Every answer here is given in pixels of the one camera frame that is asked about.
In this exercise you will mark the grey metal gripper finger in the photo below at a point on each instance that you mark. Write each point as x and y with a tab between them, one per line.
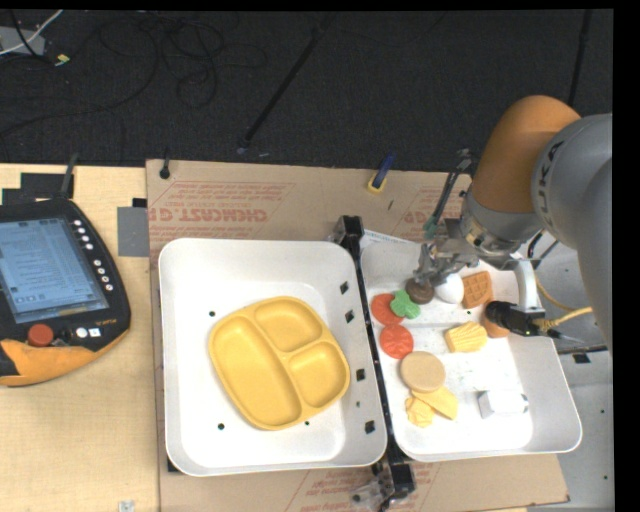
446	269
423	267

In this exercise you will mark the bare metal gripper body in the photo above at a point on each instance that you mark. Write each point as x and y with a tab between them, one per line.
460	246

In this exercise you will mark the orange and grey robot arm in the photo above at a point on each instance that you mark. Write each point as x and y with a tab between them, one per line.
520	165

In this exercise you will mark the white egg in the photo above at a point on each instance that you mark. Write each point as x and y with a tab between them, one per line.
450	290

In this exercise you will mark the brown doughnut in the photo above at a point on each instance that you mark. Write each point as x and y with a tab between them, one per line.
419	294

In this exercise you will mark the brown waffle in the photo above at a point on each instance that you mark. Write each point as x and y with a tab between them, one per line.
476	290

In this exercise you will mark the green lettuce piece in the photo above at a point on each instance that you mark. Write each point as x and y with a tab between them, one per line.
406	306

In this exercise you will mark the red tomato slice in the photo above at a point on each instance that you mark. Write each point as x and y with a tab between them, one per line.
396	342
382	310

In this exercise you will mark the yellow ridged crisp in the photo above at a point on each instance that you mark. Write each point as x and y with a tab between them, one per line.
466	337

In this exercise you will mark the orange-brown bread roll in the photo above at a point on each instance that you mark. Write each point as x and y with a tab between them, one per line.
492	328

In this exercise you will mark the tan round biscuit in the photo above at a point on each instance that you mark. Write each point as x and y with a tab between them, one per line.
422	371

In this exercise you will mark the white plastic tray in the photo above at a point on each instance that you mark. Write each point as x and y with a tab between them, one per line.
200	280
500	370

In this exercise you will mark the yellow cheese wedge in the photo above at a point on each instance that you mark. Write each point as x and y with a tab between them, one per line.
442	401

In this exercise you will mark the brown cardboard board, red print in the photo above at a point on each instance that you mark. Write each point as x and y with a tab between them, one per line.
300	210

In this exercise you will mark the white carton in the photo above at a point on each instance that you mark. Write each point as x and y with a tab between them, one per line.
502	403

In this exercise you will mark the yellow crinkled piece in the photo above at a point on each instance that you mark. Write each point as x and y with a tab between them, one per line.
419	413

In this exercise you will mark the yellow divided plate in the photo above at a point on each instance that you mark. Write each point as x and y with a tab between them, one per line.
270	370

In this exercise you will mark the black cylinder on white bracket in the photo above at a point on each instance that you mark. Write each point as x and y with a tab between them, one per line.
506	317

